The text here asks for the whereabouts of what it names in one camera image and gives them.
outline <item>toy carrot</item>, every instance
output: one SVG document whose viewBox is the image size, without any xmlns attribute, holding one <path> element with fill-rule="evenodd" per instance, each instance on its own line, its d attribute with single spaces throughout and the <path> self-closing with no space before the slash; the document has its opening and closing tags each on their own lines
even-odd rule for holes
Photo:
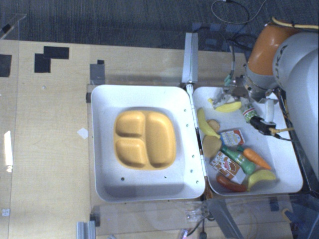
<svg viewBox="0 0 319 239">
<path fill-rule="evenodd" d="M 242 146 L 238 146 L 237 150 L 242 151 L 244 157 L 246 157 L 249 161 L 254 162 L 256 165 L 259 165 L 263 168 L 271 170 L 270 165 L 251 148 L 244 149 Z"/>
</svg>

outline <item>banana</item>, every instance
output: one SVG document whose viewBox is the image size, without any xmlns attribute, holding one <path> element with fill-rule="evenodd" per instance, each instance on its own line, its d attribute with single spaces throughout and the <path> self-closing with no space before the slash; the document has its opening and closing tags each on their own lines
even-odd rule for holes
<svg viewBox="0 0 319 239">
<path fill-rule="evenodd" d="M 250 191 L 251 187 L 260 181 L 274 181 L 275 179 L 276 176 L 273 172 L 264 169 L 258 170 L 249 176 L 247 191 Z"/>
<path fill-rule="evenodd" d="M 198 118 L 199 128 L 200 128 L 200 130 L 202 130 L 202 132 L 205 135 L 215 136 L 218 139 L 220 139 L 220 135 L 217 134 L 215 132 L 215 130 L 212 129 L 212 127 L 207 123 L 206 118 L 205 118 L 205 112 L 204 112 L 203 108 L 199 108 L 197 110 L 197 118 Z"/>
<path fill-rule="evenodd" d="M 222 113 L 231 113 L 241 108 L 241 102 L 232 102 L 232 103 L 226 103 L 222 106 L 217 107 L 215 110 Z"/>
</svg>

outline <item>wooden table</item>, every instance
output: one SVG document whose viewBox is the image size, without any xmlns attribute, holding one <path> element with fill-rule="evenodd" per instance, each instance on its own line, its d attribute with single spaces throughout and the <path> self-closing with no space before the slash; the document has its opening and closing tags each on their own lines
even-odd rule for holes
<svg viewBox="0 0 319 239">
<path fill-rule="evenodd" d="M 52 59 L 51 73 L 35 73 L 34 54 L 43 53 L 44 46 L 69 47 L 69 59 Z M 0 78 L 0 133 L 11 130 L 14 143 L 13 172 L 0 173 L 0 207 L 10 209 L 0 218 L 0 238 L 74 239 L 76 223 L 87 222 L 91 211 L 88 139 L 77 133 L 88 129 L 90 64 L 105 61 L 107 83 L 178 85 L 183 50 L 3 40 L 0 54 L 12 55 L 10 77 Z M 230 53 L 200 51 L 199 80 L 221 86 L 230 62 Z M 236 54 L 236 75 L 244 63 L 244 55 Z M 268 228 L 257 227 L 273 238 L 292 238 L 286 222 Z M 240 229 L 253 235 L 256 228 Z M 217 225 L 207 231 L 209 238 L 223 238 Z M 177 232 L 116 237 L 176 239 Z"/>
</svg>

